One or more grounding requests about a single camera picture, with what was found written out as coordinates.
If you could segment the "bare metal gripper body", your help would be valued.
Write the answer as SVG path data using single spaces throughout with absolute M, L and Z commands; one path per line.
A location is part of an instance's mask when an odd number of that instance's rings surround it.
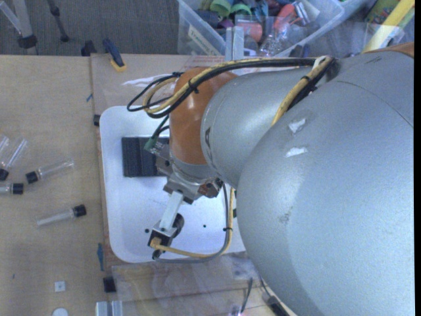
M 163 190 L 183 195 L 189 204 L 203 196 L 216 198 L 224 186 L 224 181 L 207 163 L 186 163 L 173 156 L 160 156 L 155 164 L 158 172 L 166 177 Z

